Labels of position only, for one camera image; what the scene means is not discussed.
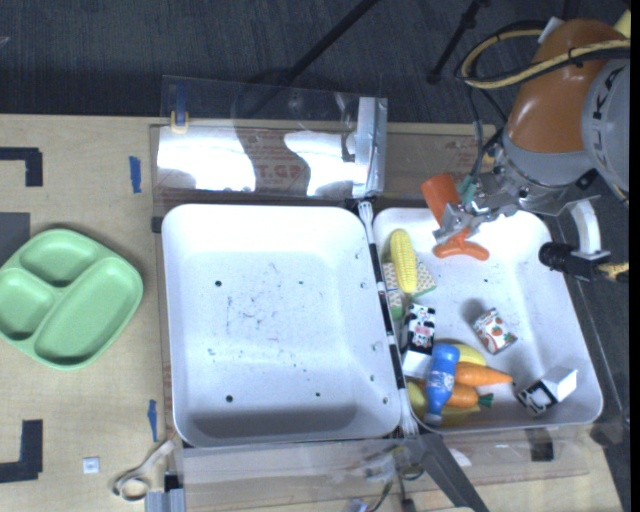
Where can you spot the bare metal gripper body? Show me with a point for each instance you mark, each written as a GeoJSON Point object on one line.
{"type": "Point", "coordinates": [545, 200]}

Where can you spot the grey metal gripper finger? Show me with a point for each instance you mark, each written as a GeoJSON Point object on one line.
{"type": "Point", "coordinates": [452, 222]}
{"type": "Point", "coordinates": [479, 223]}

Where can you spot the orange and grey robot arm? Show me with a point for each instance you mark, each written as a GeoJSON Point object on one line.
{"type": "Point", "coordinates": [550, 100]}

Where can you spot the orange sausage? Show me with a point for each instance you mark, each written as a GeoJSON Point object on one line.
{"type": "Point", "coordinates": [472, 250]}

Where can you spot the orange cup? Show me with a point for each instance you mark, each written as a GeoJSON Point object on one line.
{"type": "Point", "coordinates": [439, 195]}

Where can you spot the yellow corn cob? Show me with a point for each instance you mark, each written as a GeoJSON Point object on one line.
{"type": "Point", "coordinates": [403, 260]}

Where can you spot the white plastic tray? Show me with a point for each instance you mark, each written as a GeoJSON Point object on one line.
{"type": "Point", "coordinates": [540, 300]}
{"type": "Point", "coordinates": [280, 325]}

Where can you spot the white strawberry print carton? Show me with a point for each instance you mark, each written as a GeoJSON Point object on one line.
{"type": "Point", "coordinates": [495, 331]}

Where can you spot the black and white cow carton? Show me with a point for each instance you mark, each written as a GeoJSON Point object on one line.
{"type": "Point", "coordinates": [421, 330]}

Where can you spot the yellow banana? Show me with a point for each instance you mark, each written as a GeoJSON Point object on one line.
{"type": "Point", "coordinates": [472, 354]}

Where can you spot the blue bottle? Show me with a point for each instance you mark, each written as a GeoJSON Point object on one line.
{"type": "Point", "coordinates": [441, 382]}

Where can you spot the orange carrot with green top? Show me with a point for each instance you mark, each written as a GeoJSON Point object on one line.
{"type": "Point", "coordinates": [462, 396]}

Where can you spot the green divided plate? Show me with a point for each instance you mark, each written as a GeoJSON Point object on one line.
{"type": "Point", "coordinates": [70, 300]}

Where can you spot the small white square block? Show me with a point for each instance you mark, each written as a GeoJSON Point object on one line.
{"type": "Point", "coordinates": [91, 465]}

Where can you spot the black cylinder on white bracket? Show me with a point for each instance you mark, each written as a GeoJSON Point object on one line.
{"type": "Point", "coordinates": [570, 260]}

